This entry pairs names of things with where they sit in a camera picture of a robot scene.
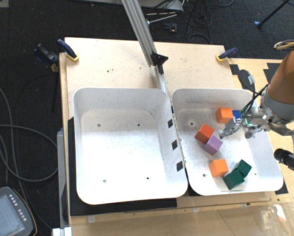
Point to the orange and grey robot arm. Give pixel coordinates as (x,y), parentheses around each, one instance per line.
(284,82)

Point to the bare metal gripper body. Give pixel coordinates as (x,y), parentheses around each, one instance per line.
(257,118)

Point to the thin black and white rod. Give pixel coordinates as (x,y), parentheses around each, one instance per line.
(179,134)

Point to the blue cube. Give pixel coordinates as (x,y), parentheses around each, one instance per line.
(236,113)

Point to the pale wood board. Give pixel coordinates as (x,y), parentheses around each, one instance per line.
(112,63)

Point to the dark orange cube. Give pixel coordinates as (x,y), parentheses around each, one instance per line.
(204,133)

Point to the black cylinder on white bracket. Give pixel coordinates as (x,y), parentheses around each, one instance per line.
(285,157)

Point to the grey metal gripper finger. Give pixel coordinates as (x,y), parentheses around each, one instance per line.
(225,133)
(231,124)

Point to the white plastic tray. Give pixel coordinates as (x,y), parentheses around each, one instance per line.
(257,161)
(122,151)

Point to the green cube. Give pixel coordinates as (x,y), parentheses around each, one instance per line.
(244,167)
(233,179)

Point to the purple cube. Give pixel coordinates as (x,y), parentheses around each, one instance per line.
(213,145)

